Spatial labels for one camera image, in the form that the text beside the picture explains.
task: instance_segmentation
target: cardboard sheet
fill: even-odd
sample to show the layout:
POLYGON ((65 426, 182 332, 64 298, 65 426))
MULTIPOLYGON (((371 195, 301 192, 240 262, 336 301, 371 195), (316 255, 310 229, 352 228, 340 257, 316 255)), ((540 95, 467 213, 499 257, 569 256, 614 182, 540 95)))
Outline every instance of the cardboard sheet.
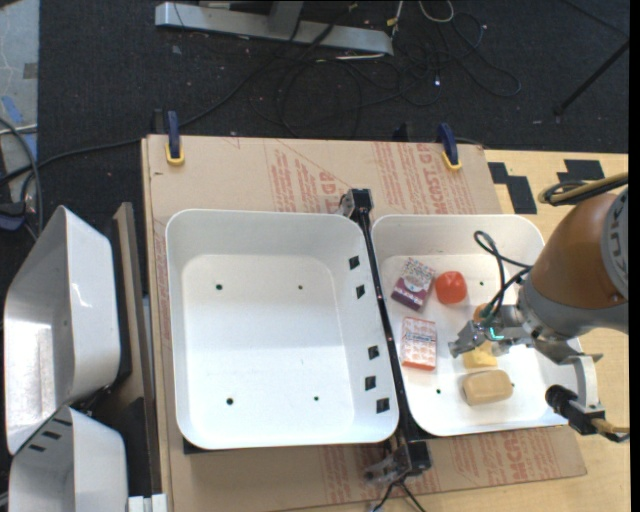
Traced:
MULTIPOLYGON (((163 491, 176 512, 268 512, 373 502, 364 469, 381 447, 321 446, 185 454, 176 423, 164 230, 188 208, 334 212, 349 188, 370 188, 374 215, 501 213, 482 148, 459 147, 452 172, 438 144, 183 137, 168 165, 166 137, 143 141, 150 290, 163 491)), ((408 481, 416 494, 584 475, 568 427, 438 438, 434 467, 408 481)))

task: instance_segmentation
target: red tomato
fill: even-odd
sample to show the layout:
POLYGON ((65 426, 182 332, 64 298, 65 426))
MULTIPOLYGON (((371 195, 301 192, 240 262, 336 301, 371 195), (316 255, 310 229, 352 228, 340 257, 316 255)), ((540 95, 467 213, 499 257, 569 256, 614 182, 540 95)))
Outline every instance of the red tomato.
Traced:
POLYGON ((467 296, 467 283, 457 270, 443 272, 436 278, 436 295, 443 304, 457 304, 467 296))

